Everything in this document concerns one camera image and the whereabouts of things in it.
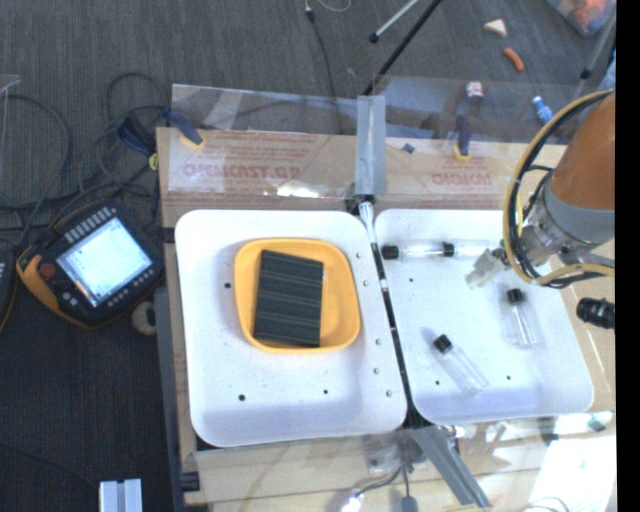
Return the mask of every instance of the metal rod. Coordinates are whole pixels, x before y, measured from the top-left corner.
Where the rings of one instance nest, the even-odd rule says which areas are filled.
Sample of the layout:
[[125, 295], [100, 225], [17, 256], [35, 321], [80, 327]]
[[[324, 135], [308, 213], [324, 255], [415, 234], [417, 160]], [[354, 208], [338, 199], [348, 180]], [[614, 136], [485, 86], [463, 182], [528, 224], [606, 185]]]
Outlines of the metal rod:
[[373, 79], [371, 80], [371, 83], [367, 86], [367, 88], [362, 93], [363, 96], [368, 96], [369, 94], [371, 94], [371, 91], [373, 91], [373, 87], [375, 86], [375, 84], [377, 84], [380, 81], [380, 78], [382, 78], [385, 75], [385, 73], [389, 70], [389, 68], [393, 65], [393, 63], [400, 56], [400, 54], [405, 49], [405, 47], [411, 42], [411, 40], [413, 39], [413, 36], [417, 34], [418, 30], [420, 30], [420, 27], [422, 27], [422, 25], [424, 24], [425, 21], [427, 21], [429, 16], [433, 14], [433, 11], [435, 11], [436, 7], [438, 7], [440, 2], [442, 2], [442, 0], [433, 0], [433, 2], [431, 2], [431, 4], [429, 5], [425, 13], [420, 17], [420, 19], [411, 28], [411, 30], [409, 30], [409, 32], [407, 33], [405, 38], [400, 42], [400, 45], [395, 49], [391, 57], [389, 57], [389, 59], [387, 60], [387, 62], [384, 63], [380, 71], [378, 71], [378, 74], [373, 77]]
[[373, 34], [369, 36], [369, 41], [372, 43], [377, 43], [380, 36], [391, 26], [393, 25], [400, 16], [402, 16], [405, 12], [411, 9], [415, 4], [417, 4], [420, 0], [411, 0], [409, 3], [405, 4], [405, 6], [400, 9], [396, 14], [394, 14], [389, 21], [387, 21], [384, 25], [382, 25], [378, 30], [376, 30]]

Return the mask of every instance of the blue object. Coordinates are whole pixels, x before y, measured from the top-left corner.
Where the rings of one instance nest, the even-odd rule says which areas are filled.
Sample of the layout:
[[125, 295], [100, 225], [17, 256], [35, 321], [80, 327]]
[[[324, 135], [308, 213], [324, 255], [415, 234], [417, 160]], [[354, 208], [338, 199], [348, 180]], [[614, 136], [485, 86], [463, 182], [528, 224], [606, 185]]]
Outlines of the blue object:
[[545, 105], [540, 96], [536, 96], [533, 98], [533, 105], [536, 107], [536, 114], [538, 115], [538, 119], [542, 122], [542, 124], [547, 124], [551, 121], [553, 117], [553, 112], [547, 105]]
[[471, 142], [471, 125], [465, 116], [456, 118], [456, 131], [458, 132], [458, 148], [462, 156], [469, 156], [469, 143]]
[[144, 154], [147, 158], [156, 152], [156, 141], [138, 120], [135, 114], [125, 117], [118, 126], [118, 135], [129, 149]]
[[162, 112], [162, 117], [169, 122], [171, 126], [175, 126], [180, 133], [184, 135], [189, 141], [191, 141], [194, 145], [200, 146], [204, 143], [204, 139], [200, 137], [198, 130], [196, 130], [191, 122], [187, 119], [187, 117], [180, 113], [171, 110], [171, 108], [167, 107]]

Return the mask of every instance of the white plastic tray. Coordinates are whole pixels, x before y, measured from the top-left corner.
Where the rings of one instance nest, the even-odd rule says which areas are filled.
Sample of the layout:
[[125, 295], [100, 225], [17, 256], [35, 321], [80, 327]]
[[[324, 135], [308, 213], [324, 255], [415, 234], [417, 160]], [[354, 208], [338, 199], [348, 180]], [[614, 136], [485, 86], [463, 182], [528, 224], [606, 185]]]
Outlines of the white plastic tray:
[[[243, 336], [233, 266], [250, 240], [316, 238], [346, 255], [362, 327], [348, 347], [274, 354]], [[176, 225], [189, 402], [207, 443], [242, 446], [389, 432], [407, 404], [366, 230], [343, 212], [196, 210]]]
[[[470, 210], [386, 210], [377, 216], [378, 245], [408, 239], [501, 238], [502, 213]], [[438, 424], [569, 414], [585, 411], [593, 385], [566, 306], [556, 290], [528, 285], [513, 271], [471, 289], [474, 259], [385, 261], [385, 273], [413, 402]], [[542, 268], [542, 273], [549, 269]], [[543, 345], [522, 349], [506, 337], [504, 293], [526, 293]], [[489, 386], [466, 395], [430, 348], [446, 334], [472, 358]]]

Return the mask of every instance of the orange object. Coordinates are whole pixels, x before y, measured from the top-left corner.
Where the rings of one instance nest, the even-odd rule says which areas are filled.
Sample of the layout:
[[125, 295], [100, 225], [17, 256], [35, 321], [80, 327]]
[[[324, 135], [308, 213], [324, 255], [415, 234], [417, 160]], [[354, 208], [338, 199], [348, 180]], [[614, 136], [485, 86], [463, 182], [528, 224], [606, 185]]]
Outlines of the orange object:
[[518, 71], [519, 73], [524, 71], [524, 62], [522, 62], [520, 55], [518, 55], [515, 52], [515, 50], [507, 47], [504, 50], [502, 50], [502, 53], [504, 53], [508, 57], [508, 59], [513, 63], [513, 67], [516, 68], [516, 71]]
[[586, 117], [551, 176], [551, 190], [565, 203], [615, 209], [616, 95]]
[[[260, 274], [260, 254], [270, 250], [313, 258], [324, 265], [320, 346], [295, 347], [260, 341], [253, 337], [255, 297]], [[240, 328], [249, 343], [266, 352], [280, 354], [314, 354], [347, 347], [360, 332], [360, 307], [349, 260], [335, 245], [305, 238], [265, 238], [243, 245], [234, 264], [236, 307]]]

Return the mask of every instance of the clear plastic sheet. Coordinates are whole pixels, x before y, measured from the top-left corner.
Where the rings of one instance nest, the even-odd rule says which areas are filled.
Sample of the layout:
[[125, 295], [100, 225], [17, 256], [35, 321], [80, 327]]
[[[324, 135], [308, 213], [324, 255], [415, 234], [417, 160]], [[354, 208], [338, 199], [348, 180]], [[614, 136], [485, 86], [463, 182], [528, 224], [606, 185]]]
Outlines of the clear plastic sheet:
[[297, 510], [340, 512], [351, 510], [341, 507], [361, 494], [356, 510], [391, 511], [398, 510], [408, 486], [420, 510], [467, 510], [456, 491], [468, 489], [471, 480], [461, 478], [450, 461], [454, 469], [443, 469], [445, 459], [420, 445], [421, 435], [433, 428], [459, 453], [492, 511], [534, 504], [564, 510], [560, 502], [569, 510], [615, 509], [616, 418], [606, 412], [202, 450], [188, 467], [210, 485], [191, 499], [215, 503], [222, 512], [288, 511], [296, 504]]
[[[573, 94], [561, 86], [482, 83], [482, 96], [471, 100], [468, 86], [376, 81], [373, 94], [386, 105], [381, 207], [501, 208], [519, 144], [542, 126], [533, 98], [557, 111]], [[460, 117], [470, 131], [466, 159], [456, 154]], [[357, 99], [175, 85], [170, 124], [170, 204], [344, 209], [354, 197]], [[566, 144], [573, 130], [568, 123], [548, 144]]]

